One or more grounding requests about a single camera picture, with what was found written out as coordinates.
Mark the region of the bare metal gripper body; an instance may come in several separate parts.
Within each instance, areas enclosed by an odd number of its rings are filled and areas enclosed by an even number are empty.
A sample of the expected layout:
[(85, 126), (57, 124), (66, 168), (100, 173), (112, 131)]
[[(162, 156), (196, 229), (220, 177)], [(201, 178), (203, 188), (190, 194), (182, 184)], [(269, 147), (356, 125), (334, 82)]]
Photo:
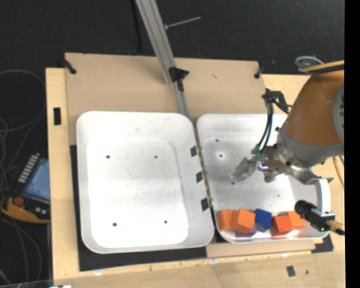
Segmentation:
[(312, 171), (312, 164), (295, 157), (284, 145), (267, 146), (256, 161), (256, 168), (263, 173), (265, 169), (282, 169), (304, 185), (314, 184), (320, 177)]

